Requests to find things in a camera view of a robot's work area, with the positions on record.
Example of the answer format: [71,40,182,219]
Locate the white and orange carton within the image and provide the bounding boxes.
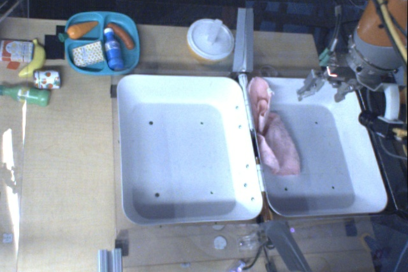
[0,39,34,63]

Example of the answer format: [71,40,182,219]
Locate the yellow patterned packet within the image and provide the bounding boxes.
[71,40,106,68]

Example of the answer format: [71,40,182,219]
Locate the black cylinder on white bracket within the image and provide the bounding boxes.
[358,83,406,138]

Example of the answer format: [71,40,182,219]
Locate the white plastic tray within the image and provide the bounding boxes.
[115,73,264,227]
[247,76,389,218]

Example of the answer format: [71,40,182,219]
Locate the yellow banana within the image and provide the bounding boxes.
[18,38,47,78]

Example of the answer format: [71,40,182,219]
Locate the clear plastic bottle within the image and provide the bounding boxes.
[237,230,260,254]

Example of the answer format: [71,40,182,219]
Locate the orange carrot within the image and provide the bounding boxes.
[57,20,99,43]

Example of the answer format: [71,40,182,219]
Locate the pink cloth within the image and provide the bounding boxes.
[247,76,302,176]

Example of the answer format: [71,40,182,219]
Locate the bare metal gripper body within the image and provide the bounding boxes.
[322,50,398,93]

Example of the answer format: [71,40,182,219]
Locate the blue divided plate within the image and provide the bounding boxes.
[63,11,141,76]

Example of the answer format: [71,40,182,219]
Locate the yellow bowl with white lid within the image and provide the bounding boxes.
[186,18,235,64]

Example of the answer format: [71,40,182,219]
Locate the white can with orange print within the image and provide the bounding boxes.
[33,69,62,90]

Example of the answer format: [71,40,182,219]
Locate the green bottle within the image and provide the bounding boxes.
[0,83,52,107]

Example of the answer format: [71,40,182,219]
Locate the brown sausage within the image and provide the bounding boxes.
[106,22,136,51]

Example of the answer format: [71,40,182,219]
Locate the blue bottle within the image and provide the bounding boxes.
[103,27,126,71]

